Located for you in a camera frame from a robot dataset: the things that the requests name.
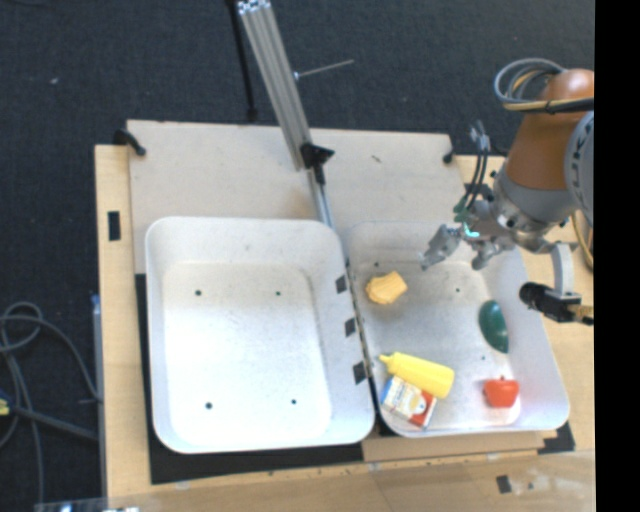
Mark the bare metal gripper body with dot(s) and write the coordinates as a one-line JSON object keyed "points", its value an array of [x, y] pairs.
{"points": [[517, 227]]}

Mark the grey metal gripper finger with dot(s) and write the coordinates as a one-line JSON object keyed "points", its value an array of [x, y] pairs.
{"points": [[442, 245], [485, 256]]}

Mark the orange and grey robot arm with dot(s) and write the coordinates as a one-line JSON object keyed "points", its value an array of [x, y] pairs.
{"points": [[542, 150]]}

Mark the dark green toy vegetable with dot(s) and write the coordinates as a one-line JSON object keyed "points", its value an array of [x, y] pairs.
{"points": [[494, 325]]}

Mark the yellow lumpy toy food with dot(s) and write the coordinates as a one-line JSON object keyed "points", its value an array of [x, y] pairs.
{"points": [[385, 288]]}

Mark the white plastic tray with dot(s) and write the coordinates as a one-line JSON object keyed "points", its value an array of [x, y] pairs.
{"points": [[245, 350], [440, 330]]}

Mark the yellow squeeze bottle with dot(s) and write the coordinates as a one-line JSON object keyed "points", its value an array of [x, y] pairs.
{"points": [[425, 375]]}

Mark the red toy bell pepper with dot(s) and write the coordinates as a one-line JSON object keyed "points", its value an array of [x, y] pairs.
{"points": [[501, 392]]}

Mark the white and red carton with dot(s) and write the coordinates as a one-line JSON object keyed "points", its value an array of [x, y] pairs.
{"points": [[407, 402]]}

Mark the pale flat board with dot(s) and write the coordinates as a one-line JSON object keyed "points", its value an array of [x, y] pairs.
{"points": [[215, 175]]}

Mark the black cylinder on white bracket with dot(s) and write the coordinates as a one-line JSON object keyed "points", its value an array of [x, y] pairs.
{"points": [[547, 300]]}

